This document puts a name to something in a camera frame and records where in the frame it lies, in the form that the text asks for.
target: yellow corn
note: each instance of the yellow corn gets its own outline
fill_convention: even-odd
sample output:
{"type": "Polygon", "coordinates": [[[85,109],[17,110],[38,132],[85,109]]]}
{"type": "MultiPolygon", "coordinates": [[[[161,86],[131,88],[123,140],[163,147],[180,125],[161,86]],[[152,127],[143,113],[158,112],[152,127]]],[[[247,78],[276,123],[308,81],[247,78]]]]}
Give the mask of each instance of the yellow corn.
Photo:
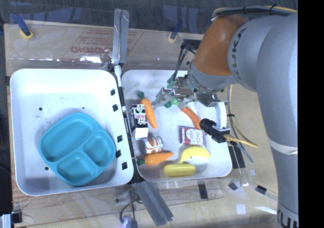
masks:
{"type": "Polygon", "coordinates": [[[163,172],[167,176],[190,176],[196,172],[196,167],[192,164],[168,164],[163,168],[163,172]]]}

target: banana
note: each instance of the banana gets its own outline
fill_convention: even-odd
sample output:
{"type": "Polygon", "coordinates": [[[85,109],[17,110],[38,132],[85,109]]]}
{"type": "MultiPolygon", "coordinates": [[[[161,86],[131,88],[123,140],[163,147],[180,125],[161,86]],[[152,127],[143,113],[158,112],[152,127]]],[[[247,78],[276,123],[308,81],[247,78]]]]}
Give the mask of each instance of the banana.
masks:
{"type": "Polygon", "coordinates": [[[209,153],[209,151],[201,146],[191,146],[188,147],[187,149],[185,149],[182,153],[181,153],[181,157],[180,157],[180,161],[179,163],[182,163],[192,157],[203,157],[203,158],[207,158],[209,159],[211,157],[211,154],[209,153]]]}

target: small box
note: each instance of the small box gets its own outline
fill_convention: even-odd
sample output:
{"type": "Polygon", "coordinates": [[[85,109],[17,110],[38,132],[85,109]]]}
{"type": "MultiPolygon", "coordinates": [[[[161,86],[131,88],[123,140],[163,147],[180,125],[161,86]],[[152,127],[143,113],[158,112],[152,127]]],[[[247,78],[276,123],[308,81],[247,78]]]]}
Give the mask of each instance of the small box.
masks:
{"type": "Polygon", "coordinates": [[[148,136],[148,126],[143,104],[132,104],[130,108],[131,131],[135,140],[145,139],[148,136]]]}
{"type": "Polygon", "coordinates": [[[183,127],[181,129],[181,144],[183,145],[204,145],[204,132],[191,127],[183,127]]]}

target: orange carrot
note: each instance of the orange carrot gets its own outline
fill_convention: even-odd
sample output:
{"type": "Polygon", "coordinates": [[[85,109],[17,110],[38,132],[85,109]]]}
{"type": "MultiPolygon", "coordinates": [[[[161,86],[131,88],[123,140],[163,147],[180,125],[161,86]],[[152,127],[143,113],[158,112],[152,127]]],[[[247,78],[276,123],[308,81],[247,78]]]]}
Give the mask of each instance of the orange carrot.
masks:
{"type": "Polygon", "coordinates": [[[181,109],[181,111],[185,114],[187,114],[188,117],[190,117],[194,127],[196,129],[201,129],[199,126],[200,123],[200,119],[198,118],[198,116],[188,107],[184,107],[181,109]]]}
{"type": "Polygon", "coordinates": [[[141,104],[144,104],[147,121],[152,125],[154,129],[157,129],[154,109],[152,108],[151,101],[144,97],[144,93],[138,93],[138,96],[142,99],[141,104]]]}
{"type": "Polygon", "coordinates": [[[164,162],[166,159],[173,156],[172,152],[160,152],[160,153],[151,153],[147,154],[144,159],[138,159],[137,165],[146,164],[148,166],[156,165],[161,162],[164,162]]]}

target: white tray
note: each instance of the white tray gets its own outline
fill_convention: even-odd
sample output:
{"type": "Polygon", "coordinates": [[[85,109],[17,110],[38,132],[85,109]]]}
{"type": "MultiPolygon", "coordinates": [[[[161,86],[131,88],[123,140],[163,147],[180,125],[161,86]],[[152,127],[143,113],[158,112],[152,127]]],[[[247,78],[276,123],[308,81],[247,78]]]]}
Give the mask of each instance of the white tray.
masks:
{"type": "Polygon", "coordinates": [[[22,192],[32,196],[49,195],[118,186],[132,179],[134,167],[127,132],[116,81],[110,73],[22,69],[11,76],[10,90],[16,179],[22,192]],[[70,186],[53,171],[46,170],[38,151],[42,134],[74,112],[93,117],[110,134],[121,153],[102,174],[82,187],[70,186]]]}
{"type": "MultiPolygon", "coordinates": [[[[144,92],[146,98],[155,100],[155,95],[162,87],[167,87],[167,80],[173,74],[168,70],[129,70],[121,78],[124,88],[125,104],[127,109],[131,104],[140,103],[138,92],[144,92]]],[[[186,71],[179,71],[178,76],[183,76],[186,71]]],[[[197,114],[200,119],[216,119],[215,108],[207,108],[199,102],[189,103],[188,106],[197,114]]],[[[211,153],[208,161],[196,165],[197,171],[192,176],[168,177],[163,173],[163,167],[169,163],[177,163],[181,152],[187,145],[180,144],[179,129],[182,126],[193,127],[189,117],[185,115],[177,106],[166,108],[158,107],[155,110],[157,130],[149,126],[149,137],[160,136],[164,141],[165,150],[171,151],[174,155],[164,163],[147,166],[138,166],[141,176],[149,181],[172,181],[184,179],[200,179],[226,176],[232,169],[232,161],[228,151],[227,143],[217,143],[210,135],[205,135],[206,148],[211,153]]],[[[136,158],[143,158],[140,153],[138,141],[133,139],[134,152],[136,158]]]]}

